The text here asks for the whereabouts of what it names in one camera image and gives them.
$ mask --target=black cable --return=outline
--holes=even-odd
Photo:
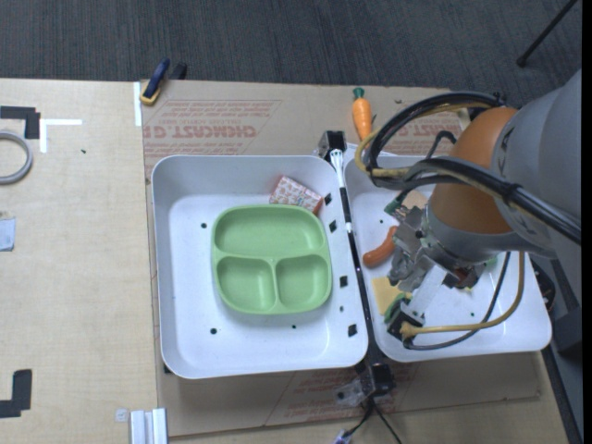
[[[489,303],[489,307],[487,308],[487,312],[483,316],[480,324],[486,323],[491,314],[493,313],[493,309],[495,308],[496,301],[498,300],[498,296],[500,295],[501,291],[501,283],[503,283],[503,279],[506,276],[506,270],[508,269],[508,263],[510,262],[510,252],[506,252],[506,255],[503,260],[503,266],[501,267],[501,271],[499,272],[498,283],[496,285],[495,290],[493,291],[493,296],[491,297],[491,302]],[[438,349],[445,349],[446,347],[450,347],[451,345],[456,345],[464,340],[467,340],[474,336],[477,332],[481,329],[471,330],[465,334],[462,334],[460,337],[452,340],[448,340],[446,342],[440,342],[439,344],[432,344],[432,345],[414,345],[413,339],[406,339],[403,341],[403,347],[410,351],[435,351]]]
[[[432,157],[432,155],[436,152],[438,145],[440,144],[440,142],[442,141],[443,138],[446,138],[452,144],[456,143],[456,137],[454,136],[454,134],[451,131],[447,131],[445,129],[439,131],[438,134],[436,135],[436,139],[434,140],[434,143],[432,144],[432,147],[429,149],[429,151],[425,155],[426,159],[429,159]]]
[[[392,117],[376,134],[372,143],[366,150],[364,163],[371,168],[377,167],[376,159],[397,131],[414,118],[445,106],[456,105],[484,105],[488,107],[500,106],[499,97],[481,92],[447,92],[410,105]]]
[[[375,405],[376,407],[376,414],[378,414],[378,417],[382,420],[382,422],[385,424],[385,426],[387,427],[388,431],[390,431],[390,434],[397,439],[397,442],[399,444],[402,444],[401,440],[399,439],[399,436],[397,435],[397,433],[395,432],[395,430],[392,428],[392,426],[389,424],[389,422],[387,421],[387,419],[384,417],[384,415],[382,414],[382,412],[380,412],[380,409]]]
[[[582,244],[582,229],[572,218],[522,187],[506,181],[479,165],[448,156],[424,159],[411,166],[403,180],[414,179],[425,172],[453,176],[482,191],[486,188],[489,194],[503,200],[509,207],[519,207],[523,212],[557,230],[564,237],[578,245]]]
[[[388,421],[385,419],[384,415],[382,414],[382,412],[380,411],[378,406],[376,406],[374,398],[372,398],[372,397],[369,397],[366,400],[366,411],[364,413],[364,416],[360,420],[360,422],[357,425],[355,425],[352,429],[350,429],[349,431],[346,431],[345,433],[343,433],[343,436],[341,436],[341,437],[342,438],[349,438],[351,435],[353,435],[353,433],[356,432],[360,428],[360,426],[363,425],[368,420],[368,418],[372,414],[372,411],[374,411],[374,410],[376,410],[376,414],[378,414],[378,417],[382,420],[382,422],[388,428],[388,431],[390,432],[390,434],[395,439],[397,439],[397,442],[399,444],[402,444],[401,440],[399,439],[399,436],[397,435],[395,430],[392,428],[392,426],[388,423]]]
[[[381,188],[388,188],[393,191],[412,191],[422,186],[430,184],[439,184],[442,182],[455,183],[455,184],[466,184],[461,180],[453,176],[439,176],[434,175],[425,178],[417,179],[397,179],[397,178],[372,178],[374,184]]]
[[[366,412],[364,413],[364,416],[362,417],[362,419],[360,420],[360,422],[355,425],[352,429],[350,429],[349,431],[346,431],[345,433],[343,433],[343,438],[348,438],[349,436],[351,436],[354,432],[356,432],[358,430],[358,428],[363,425],[368,418],[370,417],[370,414],[372,414],[372,411],[375,409],[376,404],[374,403],[374,400],[372,400],[371,398],[369,398],[366,401]]]

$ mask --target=toy carrot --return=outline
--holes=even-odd
[[[360,140],[366,138],[372,131],[372,108],[367,99],[364,99],[364,89],[356,87],[353,90],[355,100],[351,106],[351,114],[353,115],[353,124],[358,130]]]

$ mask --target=white plastic tray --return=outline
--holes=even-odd
[[[345,180],[360,255],[384,240],[396,223],[384,207],[397,195],[379,189],[346,152]],[[420,158],[387,155],[384,167],[409,166]],[[295,179],[331,202],[319,212],[329,245],[333,276],[329,299],[307,313],[242,314],[216,293],[211,264],[211,227],[220,213],[245,204],[266,204],[280,176]],[[316,156],[187,156],[160,161],[153,171],[154,226],[161,351],[167,367],[185,378],[249,375],[305,369],[342,368],[359,363],[368,334],[345,230],[337,176]],[[429,196],[431,189],[423,190]],[[491,316],[512,304],[518,283],[518,254],[512,260]],[[470,290],[442,287],[426,310],[426,326],[478,322],[489,306],[501,269],[498,262]],[[378,312],[372,278],[384,277],[389,262],[362,267],[379,348],[398,362],[532,352],[549,344],[551,325],[534,271],[526,261],[524,296],[502,324],[483,329],[452,347],[410,351],[387,332]],[[455,339],[462,333],[419,335],[415,344]]]
[[[386,155],[380,159],[383,167],[407,167],[422,158]],[[359,254],[362,255],[373,250],[385,239],[391,225],[398,224],[384,212],[385,206],[398,193],[377,188],[353,161],[349,161],[345,167],[345,182],[351,204],[351,219],[356,233],[356,243]],[[420,191],[429,196],[431,188],[421,189]],[[503,256],[504,254],[499,256],[498,262],[481,276],[470,291],[441,287],[425,312],[425,325],[447,326],[479,322],[489,307],[493,291],[498,282]],[[398,339],[387,332],[383,316],[380,315],[374,301],[372,278],[384,277],[389,272],[389,269],[389,262],[372,269],[362,267],[368,297],[370,298],[376,342],[380,349],[393,360],[417,362],[490,353],[532,352],[539,351],[549,344],[551,338],[549,314],[527,256],[525,260],[524,295],[516,311],[498,326],[482,329],[463,342],[433,351],[407,350],[403,348]],[[502,283],[496,308],[490,319],[495,319],[510,308],[516,295],[517,285],[518,253],[513,253]],[[462,334],[462,332],[446,332],[418,335],[414,343],[416,345],[437,344],[455,339]]]
[[[331,295],[307,313],[242,314],[216,292],[211,227],[230,207],[267,204],[281,175],[330,194],[318,216],[329,244]],[[152,183],[161,352],[174,374],[208,378],[341,368],[364,358],[368,334],[329,163],[315,156],[175,155],[154,167]]]

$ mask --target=white bracket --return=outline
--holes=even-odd
[[[129,414],[129,444],[167,444],[167,410],[137,410]]]

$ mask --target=small white object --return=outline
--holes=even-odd
[[[167,444],[167,410],[136,410],[129,415],[129,444]]]
[[[0,252],[12,252],[15,247],[16,220],[0,219]]]

